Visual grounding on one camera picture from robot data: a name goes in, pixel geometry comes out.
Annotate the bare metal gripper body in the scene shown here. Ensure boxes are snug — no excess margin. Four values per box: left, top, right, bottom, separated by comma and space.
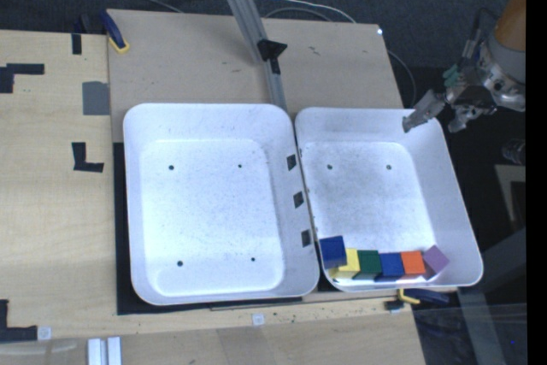
444, 62, 527, 117

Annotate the green cube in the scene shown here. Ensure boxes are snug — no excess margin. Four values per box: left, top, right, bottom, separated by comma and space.
354, 250, 383, 280

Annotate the yellow cube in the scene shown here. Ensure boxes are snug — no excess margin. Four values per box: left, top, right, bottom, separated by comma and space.
328, 248, 362, 280

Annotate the orange cube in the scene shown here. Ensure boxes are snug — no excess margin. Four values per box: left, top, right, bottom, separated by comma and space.
400, 250, 427, 277

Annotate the white plastic tray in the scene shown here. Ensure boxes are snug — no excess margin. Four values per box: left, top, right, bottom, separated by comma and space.
122, 102, 321, 307
293, 106, 485, 293

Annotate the blue cube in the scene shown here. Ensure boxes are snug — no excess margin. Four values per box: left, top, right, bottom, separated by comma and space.
375, 252, 406, 283
318, 235, 349, 270

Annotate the purple cube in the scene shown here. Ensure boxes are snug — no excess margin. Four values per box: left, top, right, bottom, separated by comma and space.
421, 244, 451, 280

